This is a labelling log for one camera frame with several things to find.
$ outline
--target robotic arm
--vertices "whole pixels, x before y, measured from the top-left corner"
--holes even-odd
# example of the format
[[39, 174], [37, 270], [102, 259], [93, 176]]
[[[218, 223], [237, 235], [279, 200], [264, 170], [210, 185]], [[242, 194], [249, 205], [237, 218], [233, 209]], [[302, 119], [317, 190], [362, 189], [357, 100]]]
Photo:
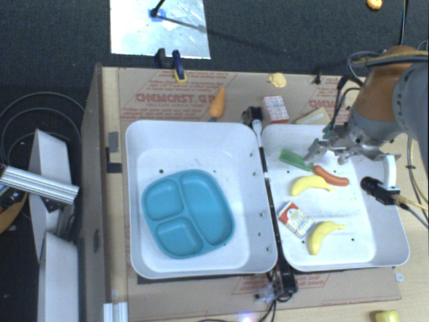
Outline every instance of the robotic arm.
[[361, 87], [348, 122], [333, 126], [325, 134], [326, 140], [316, 139], [308, 149], [305, 161], [317, 160], [327, 150], [339, 157], [339, 164], [344, 164], [351, 156], [358, 154], [372, 160], [382, 160], [385, 154], [379, 148], [406, 132], [418, 140], [427, 175], [427, 53], [418, 58], [419, 62], [403, 62], [411, 58], [410, 54], [415, 53], [413, 48], [395, 46], [381, 56], [391, 59], [390, 61], [374, 61], [377, 65]]

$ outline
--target black floor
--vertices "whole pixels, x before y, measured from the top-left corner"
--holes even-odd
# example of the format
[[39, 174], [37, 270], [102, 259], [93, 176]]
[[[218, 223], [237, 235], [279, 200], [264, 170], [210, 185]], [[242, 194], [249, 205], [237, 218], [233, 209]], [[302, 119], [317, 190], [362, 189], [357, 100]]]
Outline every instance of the black floor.
[[[211, 60], [185, 60], [186, 68], [257, 72], [345, 74], [345, 60], [360, 50], [397, 44], [403, 0], [204, 0]], [[404, 43], [428, 37], [429, 0], [410, 0]], [[109, 0], [0, 0], [0, 111], [28, 93], [55, 91], [84, 105], [96, 62], [151, 67], [144, 56], [110, 53]], [[31, 98], [0, 119], [24, 109], [61, 110], [80, 125], [79, 110], [60, 98]], [[74, 181], [78, 145], [73, 129], [52, 113], [27, 113], [7, 129], [3, 146], [35, 127], [70, 141]], [[32, 140], [11, 151], [11, 164], [26, 168]], [[35, 321], [38, 265], [27, 209], [16, 230], [0, 235], [0, 321]]]

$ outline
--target banana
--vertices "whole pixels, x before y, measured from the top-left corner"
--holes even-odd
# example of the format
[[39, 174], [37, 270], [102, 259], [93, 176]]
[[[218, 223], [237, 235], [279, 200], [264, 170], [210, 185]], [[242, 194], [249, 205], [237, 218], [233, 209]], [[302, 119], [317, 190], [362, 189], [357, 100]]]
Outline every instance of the banana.
[[299, 195], [302, 191], [305, 191], [309, 188], [317, 188], [317, 189], [326, 189], [328, 191], [333, 191], [334, 188], [332, 186], [329, 186], [325, 179], [323, 179], [319, 175], [308, 175], [303, 176], [302, 178], [299, 178], [294, 185], [292, 186], [292, 189], [290, 191], [290, 194], [292, 196]]
[[331, 221], [319, 223], [312, 231], [308, 239], [308, 249], [311, 255], [317, 255], [322, 245], [322, 241], [328, 234], [335, 230], [344, 229], [344, 224], [336, 224]]

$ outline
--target blue plate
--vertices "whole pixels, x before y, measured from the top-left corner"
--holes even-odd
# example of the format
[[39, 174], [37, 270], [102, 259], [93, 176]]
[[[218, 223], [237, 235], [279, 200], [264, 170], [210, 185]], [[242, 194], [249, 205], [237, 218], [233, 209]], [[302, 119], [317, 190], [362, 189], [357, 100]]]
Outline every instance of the blue plate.
[[141, 206], [157, 245], [171, 258], [205, 254], [224, 246], [234, 234], [234, 217], [221, 188], [201, 170], [151, 183]]

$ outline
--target hot dog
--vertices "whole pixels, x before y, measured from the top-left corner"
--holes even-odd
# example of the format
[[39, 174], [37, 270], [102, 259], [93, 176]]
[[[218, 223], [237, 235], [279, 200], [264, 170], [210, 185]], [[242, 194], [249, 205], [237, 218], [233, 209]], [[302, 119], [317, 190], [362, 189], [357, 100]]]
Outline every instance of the hot dog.
[[347, 186], [349, 184], [348, 178], [341, 178], [339, 176], [335, 176], [331, 173], [328, 173], [323, 167], [318, 164], [313, 167], [313, 172], [315, 175], [321, 176], [326, 182], [329, 182], [335, 186]]

